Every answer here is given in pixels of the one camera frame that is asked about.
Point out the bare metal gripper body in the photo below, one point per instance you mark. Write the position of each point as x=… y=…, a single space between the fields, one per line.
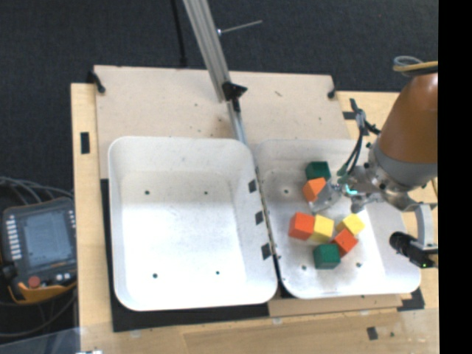
x=372 y=190

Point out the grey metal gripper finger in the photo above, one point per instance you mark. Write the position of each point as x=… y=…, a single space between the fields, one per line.
x=358 y=205
x=326 y=197

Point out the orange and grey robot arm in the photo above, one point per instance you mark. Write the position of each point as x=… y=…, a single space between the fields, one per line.
x=409 y=131

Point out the orange cube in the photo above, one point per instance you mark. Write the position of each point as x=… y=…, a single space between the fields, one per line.
x=346 y=241
x=313 y=188
x=300 y=226

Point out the yellow cube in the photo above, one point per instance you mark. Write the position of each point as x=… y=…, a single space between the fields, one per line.
x=323 y=228
x=353 y=223

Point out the green cube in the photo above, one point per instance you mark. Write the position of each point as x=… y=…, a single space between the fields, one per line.
x=326 y=256
x=318 y=169

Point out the thin black and white rod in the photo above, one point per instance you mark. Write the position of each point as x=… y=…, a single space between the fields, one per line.
x=266 y=212

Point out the white plastic tray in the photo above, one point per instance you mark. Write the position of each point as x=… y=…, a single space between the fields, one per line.
x=184 y=227
x=368 y=275

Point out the pale wood board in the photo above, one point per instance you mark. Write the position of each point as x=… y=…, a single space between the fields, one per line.
x=166 y=105

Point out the black cylinder on white bracket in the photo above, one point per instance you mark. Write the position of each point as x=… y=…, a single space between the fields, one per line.
x=407 y=245

